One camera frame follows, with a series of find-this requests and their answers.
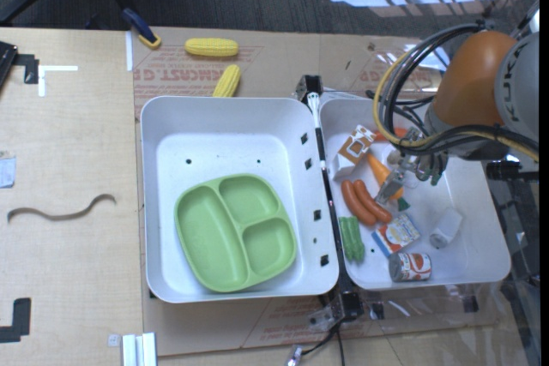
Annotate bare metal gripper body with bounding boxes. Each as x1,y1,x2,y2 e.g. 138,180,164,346
388,128,435,183

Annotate orange sausage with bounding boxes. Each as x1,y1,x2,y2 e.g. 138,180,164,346
352,178,394,225
341,179,378,227

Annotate orange carrot with green top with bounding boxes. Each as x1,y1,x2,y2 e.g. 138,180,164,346
366,153,412,213

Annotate white orange and blue carton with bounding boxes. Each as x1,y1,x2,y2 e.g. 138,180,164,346
371,213,422,258

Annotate white and brown carton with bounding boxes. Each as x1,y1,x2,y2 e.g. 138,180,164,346
331,124,378,181

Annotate green asparagus bundle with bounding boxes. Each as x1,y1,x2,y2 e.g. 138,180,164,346
338,216,366,263

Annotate grey and red can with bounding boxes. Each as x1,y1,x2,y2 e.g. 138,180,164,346
388,251,432,283

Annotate white plastic tray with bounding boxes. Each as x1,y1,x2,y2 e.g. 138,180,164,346
319,96,512,291
140,95,341,304

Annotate brown cardboard board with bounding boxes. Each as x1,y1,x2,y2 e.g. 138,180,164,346
131,26,522,357

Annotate green divided plate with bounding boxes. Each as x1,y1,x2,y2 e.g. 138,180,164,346
173,173,299,294

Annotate yellow corn cob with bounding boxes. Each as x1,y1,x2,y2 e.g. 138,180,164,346
184,37,240,58
212,63,242,99

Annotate grey curved strip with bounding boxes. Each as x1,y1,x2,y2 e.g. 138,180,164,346
6,193,118,225

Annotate black cylinder on white bracket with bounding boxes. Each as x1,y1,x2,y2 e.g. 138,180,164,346
486,153,540,184

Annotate black block with wires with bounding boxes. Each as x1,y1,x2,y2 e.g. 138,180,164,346
294,74,323,101
337,290,365,321

